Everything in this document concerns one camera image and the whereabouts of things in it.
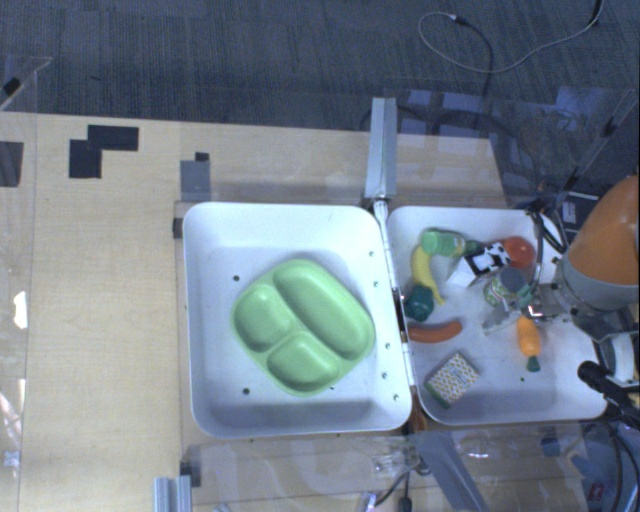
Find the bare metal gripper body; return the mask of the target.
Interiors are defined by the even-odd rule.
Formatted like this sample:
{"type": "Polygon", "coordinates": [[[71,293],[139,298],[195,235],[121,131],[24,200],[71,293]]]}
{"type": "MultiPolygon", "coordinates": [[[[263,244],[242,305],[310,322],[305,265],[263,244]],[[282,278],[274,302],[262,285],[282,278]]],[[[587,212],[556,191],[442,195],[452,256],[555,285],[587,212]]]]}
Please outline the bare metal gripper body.
{"type": "Polygon", "coordinates": [[[544,321],[559,319],[563,322],[573,320],[575,295],[571,289],[560,282],[541,284],[537,288],[535,316],[544,321]]]}

